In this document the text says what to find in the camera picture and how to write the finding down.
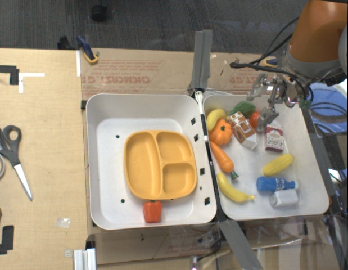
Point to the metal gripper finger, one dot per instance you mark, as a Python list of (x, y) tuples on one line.
[(262, 83), (267, 117)]

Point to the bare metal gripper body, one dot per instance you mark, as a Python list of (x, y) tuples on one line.
[(293, 91)]

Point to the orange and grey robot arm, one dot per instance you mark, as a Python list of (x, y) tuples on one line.
[(317, 32)]

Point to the red tomato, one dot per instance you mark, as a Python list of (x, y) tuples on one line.
[(254, 119)]

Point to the red and white box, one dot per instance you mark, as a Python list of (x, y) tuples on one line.
[(274, 138)]

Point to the green leafy vegetable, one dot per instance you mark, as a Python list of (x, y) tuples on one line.
[(244, 108)]

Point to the brown and white carton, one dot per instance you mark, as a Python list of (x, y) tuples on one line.
[(242, 131)]

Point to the yellow corn cob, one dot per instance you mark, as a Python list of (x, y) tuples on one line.
[(277, 164)]

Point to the orange bell pepper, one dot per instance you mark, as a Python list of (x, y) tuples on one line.
[(220, 132)]

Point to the short yellow banana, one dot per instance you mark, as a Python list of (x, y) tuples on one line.
[(214, 117)]

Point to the orange carrot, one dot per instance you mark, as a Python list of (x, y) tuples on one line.
[(221, 157)]

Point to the blue bottle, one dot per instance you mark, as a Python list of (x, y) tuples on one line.
[(270, 183)]

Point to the long yellow banana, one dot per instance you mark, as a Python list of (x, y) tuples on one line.
[(231, 191)]

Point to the white can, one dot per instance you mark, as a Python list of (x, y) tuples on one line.
[(286, 198)]

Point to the white plastic tray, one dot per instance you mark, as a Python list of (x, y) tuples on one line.
[(112, 162), (275, 212)]

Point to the brown cardboard board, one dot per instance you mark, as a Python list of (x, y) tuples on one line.
[(140, 77)]

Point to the orange divided plate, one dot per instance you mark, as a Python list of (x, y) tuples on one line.
[(151, 164)]

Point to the red bell pepper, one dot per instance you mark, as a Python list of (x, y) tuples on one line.
[(152, 211)]

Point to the black cylinder on white bracket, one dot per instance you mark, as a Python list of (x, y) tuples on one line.
[(335, 79)]

